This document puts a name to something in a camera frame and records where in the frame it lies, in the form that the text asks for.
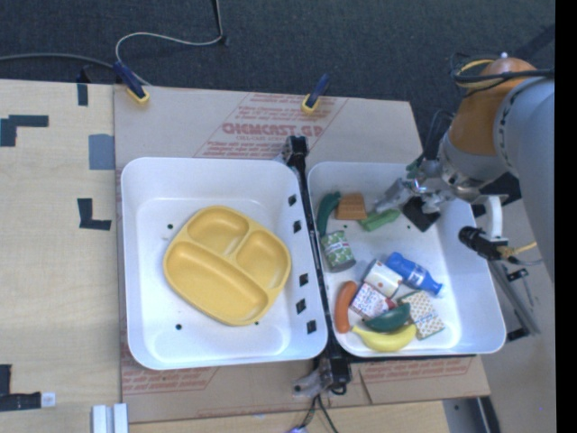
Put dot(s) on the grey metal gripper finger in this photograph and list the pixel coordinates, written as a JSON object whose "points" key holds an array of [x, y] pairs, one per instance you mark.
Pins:
{"points": [[391, 196]]}

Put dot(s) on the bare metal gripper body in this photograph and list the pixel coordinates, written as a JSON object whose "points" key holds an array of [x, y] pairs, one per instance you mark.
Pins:
{"points": [[451, 185]]}

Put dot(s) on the dark metal gripper finger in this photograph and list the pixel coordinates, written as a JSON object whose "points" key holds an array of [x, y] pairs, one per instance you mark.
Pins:
{"points": [[420, 217]]}

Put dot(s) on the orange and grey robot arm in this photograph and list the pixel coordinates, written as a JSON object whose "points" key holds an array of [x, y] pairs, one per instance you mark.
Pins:
{"points": [[518, 120]]}

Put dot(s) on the light green toy vegetable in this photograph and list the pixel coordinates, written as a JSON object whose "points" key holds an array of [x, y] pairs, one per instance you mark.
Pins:
{"points": [[378, 220]]}

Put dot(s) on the orange toy biscuit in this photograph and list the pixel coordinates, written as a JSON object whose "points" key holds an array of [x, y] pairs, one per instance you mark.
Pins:
{"points": [[350, 208]]}

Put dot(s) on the blue bottle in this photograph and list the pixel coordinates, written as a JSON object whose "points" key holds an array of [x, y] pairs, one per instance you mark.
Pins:
{"points": [[412, 271]]}

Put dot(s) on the dark green curved toy vegetable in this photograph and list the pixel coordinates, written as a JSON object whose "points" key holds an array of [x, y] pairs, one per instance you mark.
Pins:
{"points": [[325, 210]]}

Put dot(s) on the white can with orange dots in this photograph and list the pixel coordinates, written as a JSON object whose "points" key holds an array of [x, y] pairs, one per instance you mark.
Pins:
{"points": [[382, 279]]}

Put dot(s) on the green and white can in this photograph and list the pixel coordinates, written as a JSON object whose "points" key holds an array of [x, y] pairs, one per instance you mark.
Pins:
{"points": [[338, 251]]}

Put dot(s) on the white plastic tray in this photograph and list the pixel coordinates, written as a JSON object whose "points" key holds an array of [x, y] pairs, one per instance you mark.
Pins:
{"points": [[153, 332], [455, 296]]}

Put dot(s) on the patterned beige carton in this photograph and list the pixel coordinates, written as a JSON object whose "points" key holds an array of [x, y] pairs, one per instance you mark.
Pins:
{"points": [[426, 314]]}

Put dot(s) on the red and white carton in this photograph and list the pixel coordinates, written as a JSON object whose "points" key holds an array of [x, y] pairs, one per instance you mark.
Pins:
{"points": [[369, 301]]}

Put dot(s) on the orange sausage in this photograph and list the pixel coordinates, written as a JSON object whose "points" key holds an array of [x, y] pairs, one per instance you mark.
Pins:
{"points": [[345, 305]]}

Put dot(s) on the yellow banana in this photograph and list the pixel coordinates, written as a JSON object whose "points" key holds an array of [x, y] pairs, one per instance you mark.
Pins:
{"points": [[383, 341]]}

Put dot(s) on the yellow divided plate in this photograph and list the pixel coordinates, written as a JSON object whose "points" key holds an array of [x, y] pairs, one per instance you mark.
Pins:
{"points": [[212, 273]]}

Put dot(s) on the brown cardboard board, red print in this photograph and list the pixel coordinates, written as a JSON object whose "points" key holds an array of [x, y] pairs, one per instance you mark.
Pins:
{"points": [[189, 120]]}

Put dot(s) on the black cylinder on white bracket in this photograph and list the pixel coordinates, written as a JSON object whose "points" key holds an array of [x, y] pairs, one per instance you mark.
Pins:
{"points": [[480, 242]]}

